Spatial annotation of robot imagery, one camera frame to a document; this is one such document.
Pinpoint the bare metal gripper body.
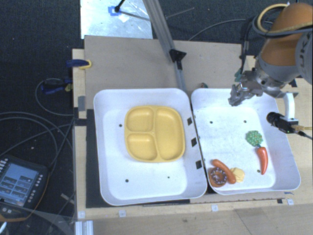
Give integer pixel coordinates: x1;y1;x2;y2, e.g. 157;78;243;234
238;70;287;99

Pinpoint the white plastic tray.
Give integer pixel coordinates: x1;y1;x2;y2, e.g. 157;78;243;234
93;88;208;207
190;88;301;196

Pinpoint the orange carrot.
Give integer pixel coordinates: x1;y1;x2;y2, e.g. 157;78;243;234
255;144;269;175

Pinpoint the yellow divided plate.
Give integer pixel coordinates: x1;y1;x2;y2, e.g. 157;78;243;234
124;105;186;163

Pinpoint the orange sausage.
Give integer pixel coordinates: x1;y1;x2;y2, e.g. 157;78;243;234
212;159;237;185

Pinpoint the pale yellow biscuit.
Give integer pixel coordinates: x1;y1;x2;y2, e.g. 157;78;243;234
230;167;246;183

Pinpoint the brown doughnut with sprinkles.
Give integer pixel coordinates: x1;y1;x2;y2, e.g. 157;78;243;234
208;167;228;188

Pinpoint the brown cardboard board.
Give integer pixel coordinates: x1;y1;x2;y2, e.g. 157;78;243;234
84;35;286;204

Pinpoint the black cylinder on white bracket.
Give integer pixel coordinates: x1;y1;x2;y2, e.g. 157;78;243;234
266;92;299;134

